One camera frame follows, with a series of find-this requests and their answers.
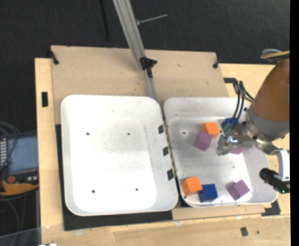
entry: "screen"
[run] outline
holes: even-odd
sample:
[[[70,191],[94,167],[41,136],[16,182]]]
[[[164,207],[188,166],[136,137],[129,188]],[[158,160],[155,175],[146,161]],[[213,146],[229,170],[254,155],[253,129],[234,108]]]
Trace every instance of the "screen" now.
[[[14,138],[8,139],[8,150],[11,152],[14,146]],[[32,169],[38,169],[38,142],[37,136],[19,137],[15,149],[11,155],[11,174],[22,173]]]

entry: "black clamp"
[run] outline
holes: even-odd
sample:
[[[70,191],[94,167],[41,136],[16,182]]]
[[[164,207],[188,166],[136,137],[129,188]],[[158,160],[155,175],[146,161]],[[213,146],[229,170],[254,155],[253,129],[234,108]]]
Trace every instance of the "black clamp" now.
[[[219,63],[221,62],[221,57],[219,57],[219,59],[217,59],[217,61],[213,64],[213,68],[218,68]]]
[[[52,58],[53,59],[53,63],[58,65],[59,64],[59,61],[56,59],[56,56],[54,55],[53,51],[52,50],[47,50],[46,52],[46,57],[48,58]]]
[[[234,77],[224,77],[223,78],[224,82],[231,83],[233,85],[233,88],[235,89],[235,93],[238,94],[240,90],[240,84],[238,83],[238,80]]]
[[[147,70],[147,76],[153,78],[152,67],[157,63],[156,60],[142,57],[140,59],[140,64],[143,70]]]

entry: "metal rod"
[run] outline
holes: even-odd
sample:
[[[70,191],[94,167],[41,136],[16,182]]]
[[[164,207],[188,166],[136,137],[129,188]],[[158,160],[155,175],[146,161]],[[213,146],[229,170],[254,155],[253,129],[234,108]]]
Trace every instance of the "metal rod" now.
[[[140,37],[138,25],[131,7],[130,0],[113,0],[115,9],[118,13],[122,29],[136,62],[137,70],[142,71],[140,59],[146,57],[143,42]],[[144,72],[148,95],[157,100],[153,78]]]
[[[149,21],[157,20],[157,19],[160,19],[160,18],[163,18],[163,17],[167,17],[167,16],[168,16],[167,14],[164,14],[164,15],[152,17],[152,18],[149,18],[149,19],[145,19],[145,20],[142,20],[142,21],[138,21],[137,20],[137,25],[142,24],[142,23],[146,23],[146,22],[149,22]]]

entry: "orange cube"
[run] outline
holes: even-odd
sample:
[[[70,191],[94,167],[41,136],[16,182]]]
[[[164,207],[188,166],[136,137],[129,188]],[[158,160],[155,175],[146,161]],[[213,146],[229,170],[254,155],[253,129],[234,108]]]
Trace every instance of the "orange cube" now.
[[[181,188],[185,196],[192,195],[203,190],[200,179],[197,176],[185,179],[181,183]]]
[[[201,127],[201,130],[206,132],[207,134],[210,134],[212,138],[216,138],[220,134],[220,129],[216,122],[204,123]]]

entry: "blue cube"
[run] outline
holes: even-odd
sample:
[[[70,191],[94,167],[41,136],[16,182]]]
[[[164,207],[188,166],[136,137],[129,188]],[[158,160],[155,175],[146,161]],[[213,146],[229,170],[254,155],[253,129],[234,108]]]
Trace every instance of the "blue cube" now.
[[[217,197],[217,189],[214,184],[202,185],[203,190],[199,194],[200,202],[211,202],[214,201]]]
[[[231,117],[230,117],[230,118],[226,118],[226,119],[221,123],[221,126],[222,126],[223,129],[224,129],[225,126],[228,124],[228,122],[229,122],[230,124],[233,124],[233,123],[236,122],[236,118],[234,118],[232,121],[231,121]]]

